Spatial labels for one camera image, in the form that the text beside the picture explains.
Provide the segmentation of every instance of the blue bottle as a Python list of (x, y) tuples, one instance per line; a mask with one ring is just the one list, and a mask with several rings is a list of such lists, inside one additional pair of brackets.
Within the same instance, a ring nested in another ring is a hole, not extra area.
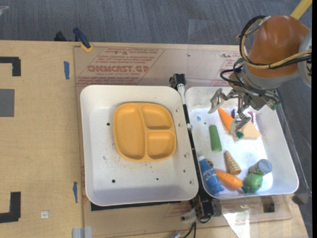
[(215, 195), (224, 191), (224, 188), (221, 186), (219, 178), (213, 167), (207, 163), (206, 157), (201, 155), (198, 157), (198, 161), (202, 171), (203, 181), (206, 185), (208, 185), (209, 193)]

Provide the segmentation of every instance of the blue clamp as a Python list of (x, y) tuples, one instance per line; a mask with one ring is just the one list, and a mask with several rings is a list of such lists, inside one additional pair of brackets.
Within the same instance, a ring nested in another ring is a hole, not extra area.
[(73, 29), (73, 33), (75, 36), (81, 41), (81, 47), (87, 51), (90, 52), (93, 49), (93, 46), (89, 43), (86, 36), (83, 34), (82, 31), (80, 31), (77, 27)]

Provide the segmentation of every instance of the toy carrot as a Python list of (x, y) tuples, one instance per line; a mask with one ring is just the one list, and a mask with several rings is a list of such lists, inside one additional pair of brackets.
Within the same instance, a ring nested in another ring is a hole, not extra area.
[(243, 185), (243, 182), (240, 178), (220, 170), (215, 170), (215, 172), (219, 180), (225, 183), (226, 185), (235, 189), (242, 188), (244, 192), (248, 191), (248, 189)]
[[(225, 127), (227, 128), (227, 130), (230, 132), (230, 126), (231, 126), (231, 123), (233, 121), (233, 118), (231, 117), (231, 115), (229, 115), (225, 110), (223, 110), (221, 107), (218, 108), (218, 112), (219, 112), (219, 115), (225, 125)], [(236, 133), (237, 137), (238, 138), (242, 138), (243, 137), (243, 133), (238, 131)]]

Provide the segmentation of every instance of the wooden table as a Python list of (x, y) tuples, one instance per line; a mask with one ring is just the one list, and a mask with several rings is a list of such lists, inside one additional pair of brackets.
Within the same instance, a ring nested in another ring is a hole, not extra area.
[[(76, 42), (0, 41), (0, 57), (21, 59), (21, 76), (12, 76), (11, 64), (0, 63), (0, 89), (14, 89), (14, 116), (0, 117), (0, 213), (9, 212), (11, 192), (21, 193), (20, 218), (0, 223), (0, 237), (66, 238), (72, 237), (73, 228), (85, 226), (74, 71), (76, 46), (79, 46)], [(186, 45), (124, 46), (187, 48)], [(69, 62), (69, 79), (65, 78), (64, 61)], [(289, 205), (291, 219), (251, 224), (251, 236), (307, 237), (298, 206), (291, 200)], [(168, 234), (128, 237), (164, 238)], [(226, 226), (198, 229), (196, 237), (236, 235)]]

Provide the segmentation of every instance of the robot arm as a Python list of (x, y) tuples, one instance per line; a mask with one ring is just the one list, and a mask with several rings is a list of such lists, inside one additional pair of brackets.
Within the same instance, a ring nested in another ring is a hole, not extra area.
[[(246, 37), (256, 32), (249, 55), (246, 56)], [(220, 76), (232, 87), (228, 95), (219, 88), (211, 98), (209, 113), (232, 98), (238, 100), (237, 116), (231, 124), (230, 134), (245, 125), (250, 119), (243, 111), (251, 106), (260, 110), (264, 105), (275, 110), (281, 100), (276, 88), (297, 77), (312, 85), (312, 32), (291, 16), (257, 16), (243, 28), (240, 38), (241, 57), (233, 69), (223, 71)], [(228, 78), (225, 73), (231, 72)]]

